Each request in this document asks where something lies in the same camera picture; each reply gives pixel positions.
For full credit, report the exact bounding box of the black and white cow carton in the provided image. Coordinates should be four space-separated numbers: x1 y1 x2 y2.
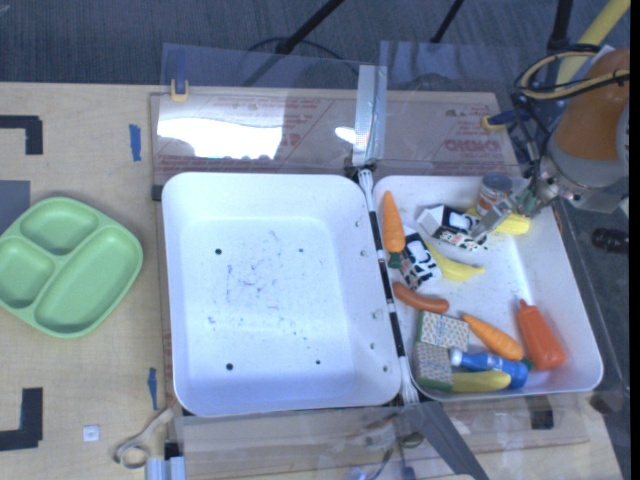
399 231 444 292

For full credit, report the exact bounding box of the white plastic tray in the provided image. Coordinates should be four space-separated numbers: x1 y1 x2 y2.
372 174 605 403
160 171 404 418

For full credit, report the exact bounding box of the white carton with flower print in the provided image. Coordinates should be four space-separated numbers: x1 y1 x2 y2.
415 203 489 253

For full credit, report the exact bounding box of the yellow banana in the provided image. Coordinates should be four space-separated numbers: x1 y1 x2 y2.
449 369 513 395
424 239 487 284

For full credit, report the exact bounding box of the blue bottle with white cap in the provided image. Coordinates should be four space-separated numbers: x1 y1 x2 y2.
448 347 530 390

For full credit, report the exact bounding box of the orange bottle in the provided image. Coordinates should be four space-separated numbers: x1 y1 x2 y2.
515 298 568 373

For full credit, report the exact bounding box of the orange sausage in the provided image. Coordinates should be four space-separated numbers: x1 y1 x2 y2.
391 280 451 315

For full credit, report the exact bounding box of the yellow corn cob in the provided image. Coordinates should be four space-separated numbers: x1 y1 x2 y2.
466 206 532 237

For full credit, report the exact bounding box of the brown cardboard board red print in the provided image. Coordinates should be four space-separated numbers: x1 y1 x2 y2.
149 87 592 453

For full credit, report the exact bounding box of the orange carrot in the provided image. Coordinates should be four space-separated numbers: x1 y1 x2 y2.
381 190 407 270
461 312 536 372

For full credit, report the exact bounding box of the patterned green-edged box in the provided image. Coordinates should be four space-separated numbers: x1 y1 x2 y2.
410 340 456 393
414 310 472 354

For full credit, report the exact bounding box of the green divided plate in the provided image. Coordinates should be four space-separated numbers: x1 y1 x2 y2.
0 196 145 340

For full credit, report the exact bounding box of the small orange and white can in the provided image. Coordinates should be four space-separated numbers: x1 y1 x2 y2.
475 173 514 218

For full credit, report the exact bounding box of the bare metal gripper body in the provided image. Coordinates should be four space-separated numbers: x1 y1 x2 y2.
522 160 629 215

